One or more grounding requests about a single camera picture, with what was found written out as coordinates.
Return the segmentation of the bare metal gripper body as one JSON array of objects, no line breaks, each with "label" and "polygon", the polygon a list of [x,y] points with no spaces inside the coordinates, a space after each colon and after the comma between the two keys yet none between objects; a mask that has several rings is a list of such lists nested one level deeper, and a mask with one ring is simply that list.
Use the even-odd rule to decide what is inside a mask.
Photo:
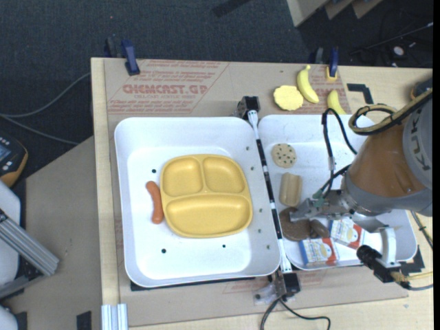
[{"label": "bare metal gripper body", "polygon": [[344,190],[330,190],[327,195],[319,190],[312,195],[312,212],[328,219],[351,216],[355,209],[351,197]]}]

